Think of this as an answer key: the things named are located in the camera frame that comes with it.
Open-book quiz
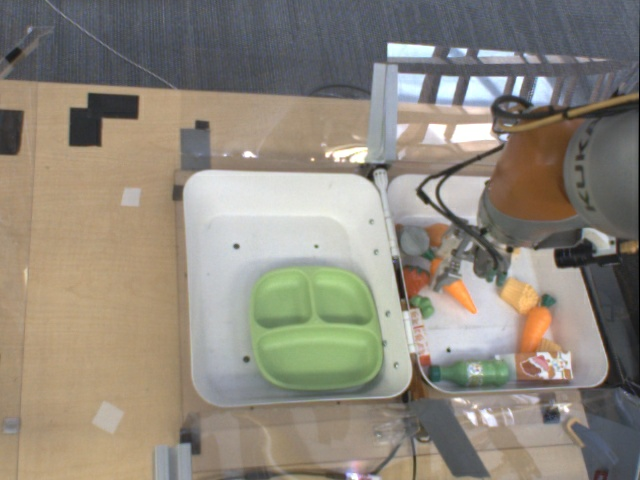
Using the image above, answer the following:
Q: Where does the grey round can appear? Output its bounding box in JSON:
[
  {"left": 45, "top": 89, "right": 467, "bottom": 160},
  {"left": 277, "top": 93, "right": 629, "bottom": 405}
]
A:
[{"left": 399, "top": 224, "right": 432, "bottom": 258}]

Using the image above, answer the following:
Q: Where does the white plastic tray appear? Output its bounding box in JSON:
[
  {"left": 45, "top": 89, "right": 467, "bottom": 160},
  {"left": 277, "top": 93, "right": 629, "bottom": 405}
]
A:
[
  {"left": 182, "top": 169, "right": 414, "bottom": 409},
  {"left": 387, "top": 173, "right": 611, "bottom": 396}
]

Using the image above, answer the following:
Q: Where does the yellow ribbed block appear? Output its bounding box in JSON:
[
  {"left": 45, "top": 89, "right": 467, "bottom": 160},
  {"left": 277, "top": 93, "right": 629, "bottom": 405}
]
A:
[{"left": 499, "top": 277, "right": 541, "bottom": 316}]

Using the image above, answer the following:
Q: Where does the green broccoli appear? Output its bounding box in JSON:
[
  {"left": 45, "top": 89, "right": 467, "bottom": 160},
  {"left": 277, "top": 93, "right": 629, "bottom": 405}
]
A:
[{"left": 410, "top": 294, "right": 436, "bottom": 320}]

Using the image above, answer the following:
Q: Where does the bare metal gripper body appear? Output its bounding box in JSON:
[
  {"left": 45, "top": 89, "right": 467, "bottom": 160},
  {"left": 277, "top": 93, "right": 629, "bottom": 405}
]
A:
[{"left": 439, "top": 221, "right": 512, "bottom": 270}]

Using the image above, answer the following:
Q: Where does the green divided plate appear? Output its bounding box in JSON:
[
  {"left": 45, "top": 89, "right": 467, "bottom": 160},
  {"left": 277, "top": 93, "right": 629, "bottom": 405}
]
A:
[{"left": 248, "top": 266, "right": 386, "bottom": 392}]

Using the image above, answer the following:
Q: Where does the red strawberry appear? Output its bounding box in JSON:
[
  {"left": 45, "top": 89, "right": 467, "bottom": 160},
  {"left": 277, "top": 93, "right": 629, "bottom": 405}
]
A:
[{"left": 403, "top": 265, "right": 432, "bottom": 300}]

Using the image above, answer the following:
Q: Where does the black cylinder on white bracket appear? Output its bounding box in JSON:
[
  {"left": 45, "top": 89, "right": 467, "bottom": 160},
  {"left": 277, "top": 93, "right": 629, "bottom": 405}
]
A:
[{"left": 553, "top": 227, "right": 621, "bottom": 270}]

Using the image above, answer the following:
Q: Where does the orange and white carton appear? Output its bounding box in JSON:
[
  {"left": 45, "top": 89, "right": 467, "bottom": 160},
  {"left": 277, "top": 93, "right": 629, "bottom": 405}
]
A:
[{"left": 409, "top": 307, "right": 433, "bottom": 368}]

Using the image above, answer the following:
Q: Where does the green plastic bottle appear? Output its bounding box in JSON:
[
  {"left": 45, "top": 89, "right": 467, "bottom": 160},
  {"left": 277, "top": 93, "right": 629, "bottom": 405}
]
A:
[{"left": 427, "top": 358, "right": 512, "bottom": 389}]

